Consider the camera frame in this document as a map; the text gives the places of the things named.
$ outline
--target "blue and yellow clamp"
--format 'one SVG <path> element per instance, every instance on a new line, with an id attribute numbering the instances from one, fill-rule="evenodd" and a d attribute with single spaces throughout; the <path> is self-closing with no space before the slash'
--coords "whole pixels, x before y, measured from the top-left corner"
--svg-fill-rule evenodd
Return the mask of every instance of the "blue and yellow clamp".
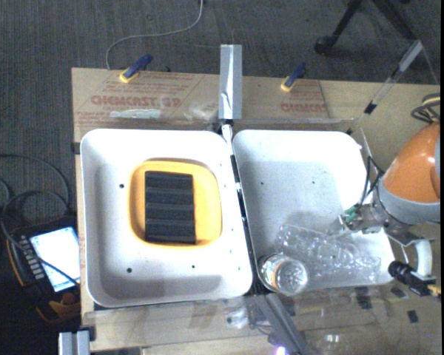
<path id="1" fill-rule="evenodd" d="M 291 91 L 292 87 L 295 85 L 296 79 L 302 78 L 305 71 L 306 63 L 303 62 L 296 67 L 296 70 L 294 70 L 290 76 L 283 80 L 283 83 L 281 83 L 281 89 L 286 92 Z"/>
<path id="2" fill-rule="evenodd" d="M 138 71 L 145 70 L 152 60 L 153 57 L 150 54 L 143 55 L 126 70 L 120 72 L 120 80 L 124 83 L 129 83 L 132 79 L 138 76 Z"/>

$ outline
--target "table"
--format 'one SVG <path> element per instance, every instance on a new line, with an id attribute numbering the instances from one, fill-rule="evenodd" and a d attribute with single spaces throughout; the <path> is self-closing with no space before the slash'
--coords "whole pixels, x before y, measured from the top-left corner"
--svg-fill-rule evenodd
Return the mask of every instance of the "table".
<path id="1" fill-rule="evenodd" d="M 147 80 L 144 82 L 147 87 L 149 81 L 152 83 L 149 87 L 151 96 L 144 94 L 141 89 L 144 85 L 122 86 L 115 83 L 118 71 L 73 69 L 76 149 L 83 135 L 91 129 L 157 125 L 157 121 L 151 120 L 109 118 L 110 112 L 125 112 L 138 104 L 137 108 L 144 108 L 140 114 L 158 115 L 163 125 L 171 123 L 171 127 L 207 128 L 214 121 L 218 101 L 217 75 L 144 72 L 142 76 Z M 342 130 L 354 129 L 355 133 L 365 135 L 371 153 L 384 169 L 403 144 L 423 126 L 420 121 L 410 118 L 410 111 L 421 104 L 425 95 L 440 91 L 434 85 L 397 84 L 371 115 L 362 117 L 363 109 L 381 84 L 302 79 L 297 82 L 291 100 L 287 101 L 288 97 L 279 90 L 281 81 L 276 78 L 243 78 L 243 117 L 250 124 L 278 127 L 280 123 L 289 121 L 291 125 L 303 128 L 319 129 L 327 125 Z M 192 112 L 190 118 L 199 114 L 196 122 L 188 119 L 189 112 Z M 86 290 L 84 272 L 83 194 L 78 152 L 75 170 L 81 244 L 81 316 L 83 326 L 92 328 L 91 351 L 140 348 L 141 354 L 202 354 L 207 346 L 211 346 L 211 354 L 230 354 L 231 348 L 237 348 L 240 354 L 272 354 L 273 347 L 267 342 L 262 328 L 249 325 L 238 328 L 233 321 L 232 324 L 227 322 L 227 317 L 240 309 L 243 311 L 244 305 L 252 305 L 251 297 L 233 301 L 95 309 Z M 418 230 L 439 237 L 437 226 L 424 226 Z M 439 241 L 434 243 L 434 251 L 439 259 Z M 435 264 L 434 270 L 440 284 L 440 263 Z M 414 295 L 403 292 L 408 298 L 395 296 L 391 293 L 391 285 L 386 285 L 370 288 L 368 295 L 363 296 L 369 304 L 369 308 L 365 309 L 361 304 L 361 293 L 342 288 L 301 294 L 294 299 L 293 320 L 299 330 L 309 334 L 311 342 L 325 339 L 324 333 L 336 333 L 345 338 L 349 335 L 362 337 L 362 340 L 349 340 L 348 346 L 353 351 L 355 348 L 365 351 L 366 343 L 373 346 L 372 354 L 375 354 L 374 349 L 388 348 L 385 346 L 390 341 L 385 341 L 385 336 L 397 338 L 396 351 L 403 347 L 411 348 L 411 343 L 440 348 L 439 302 L 423 299 L 419 304 Z M 425 318 L 421 320 L 421 328 L 416 329 L 406 319 L 405 312 L 418 309 L 428 312 L 428 322 L 425 321 L 426 315 L 420 314 L 420 318 Z M 424 332 L 432 335 L 427 338 L 419 335 Z"/>

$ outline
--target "floor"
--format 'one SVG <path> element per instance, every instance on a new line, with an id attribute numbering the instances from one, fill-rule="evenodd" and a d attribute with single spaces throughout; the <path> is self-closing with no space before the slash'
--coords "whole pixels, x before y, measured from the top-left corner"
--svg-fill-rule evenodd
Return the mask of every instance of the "floor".
<path id="1" fill-rule="evenodd" d="M 149 53 L 148 70 L 218 74 L 220 44 L 242 44 L 244 75 L 282 78 L 305 62 L 305 78 L 383 82 L 413 44 L 368 0 L 328 55 L 314 44 L 334 30 L 349 0 L 203 1 L 0 0 L 0 154 L 54 165 L 68 182 L 72 210 L 72 67 L 124 69 Z M 392 1 L 423 46 L 399 82 L 440 84 L 441 0 Z M 32 158 L 1 158 L 0 179 L 14 195 L 65 193 L 55 171 Z M 8 197 L 0 183 L 0 208 Z M 49 197 L 31 197 L 24 220 L 59 216 L 62 205 Z M 57 333 L 78 326 L 78 319 L 42 321 L 0 237 L 0 354 L 57 354 Z M 435 353 L 440 332 L 434 346 L 415 353 Z"/>

